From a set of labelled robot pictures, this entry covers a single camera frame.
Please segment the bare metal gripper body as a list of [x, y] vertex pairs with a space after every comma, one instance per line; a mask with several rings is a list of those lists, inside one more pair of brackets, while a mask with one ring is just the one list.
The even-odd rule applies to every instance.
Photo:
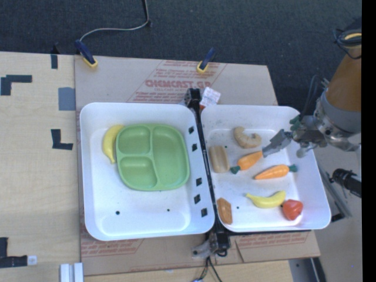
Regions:
[[331, 145], [344, 152], [356, 152], [360, 143], [349, 140], [353, 133], [340, 129], [327, 116], [301, 116], [293, 119], [293, 140], [300, 144], [301, 150]]

